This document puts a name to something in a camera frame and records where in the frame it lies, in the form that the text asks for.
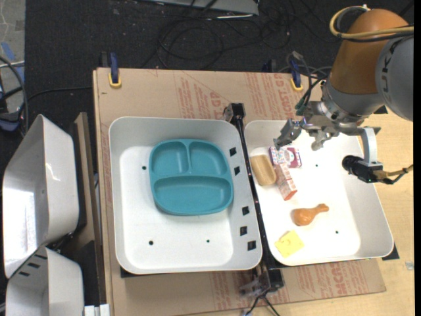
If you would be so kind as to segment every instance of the yellow block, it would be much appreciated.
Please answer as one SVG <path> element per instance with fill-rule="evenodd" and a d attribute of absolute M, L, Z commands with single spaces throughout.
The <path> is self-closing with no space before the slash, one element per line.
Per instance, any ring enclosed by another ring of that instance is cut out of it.
<path fill-rule="evenodd" d="M 304 243 L 296 231 L 292 230 L 275 242 L 275 246 L 282 256 L 286 258 L 303 248 Z"/>

